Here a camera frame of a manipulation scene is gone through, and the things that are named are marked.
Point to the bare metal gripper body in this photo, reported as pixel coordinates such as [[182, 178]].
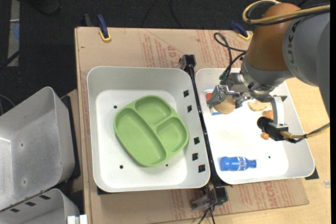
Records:
[[242, 85]]

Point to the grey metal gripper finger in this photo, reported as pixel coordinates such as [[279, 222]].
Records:
[[216, 95], [240, 99]]

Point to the tan round bread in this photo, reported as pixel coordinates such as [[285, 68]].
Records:
[[226, 107]]

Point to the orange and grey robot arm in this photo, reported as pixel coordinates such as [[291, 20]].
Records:
[[273, 44]]

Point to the white orange blue carton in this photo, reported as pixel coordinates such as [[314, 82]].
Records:
[[209, 97]]

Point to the tan biscuit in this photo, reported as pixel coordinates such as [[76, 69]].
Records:
[[256, 106]]

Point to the thin black rod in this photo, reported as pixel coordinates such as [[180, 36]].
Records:
[[203, 123]]

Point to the orange toy sausage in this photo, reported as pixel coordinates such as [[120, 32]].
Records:
[[268, 113]]

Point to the white plastic tray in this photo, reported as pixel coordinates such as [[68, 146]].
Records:
[[44, 209], [105, 139], [34, 144], [236, 136]]

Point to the blue bottle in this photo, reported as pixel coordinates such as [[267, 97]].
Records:
[[233, 163]]

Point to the green divided plate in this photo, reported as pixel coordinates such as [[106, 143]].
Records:
[[139, 133]]

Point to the brown cardboard board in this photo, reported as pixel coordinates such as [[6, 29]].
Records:
[[131, 47]]

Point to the black cylinder on white bracket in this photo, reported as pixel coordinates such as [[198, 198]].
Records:
[[278, 112]]

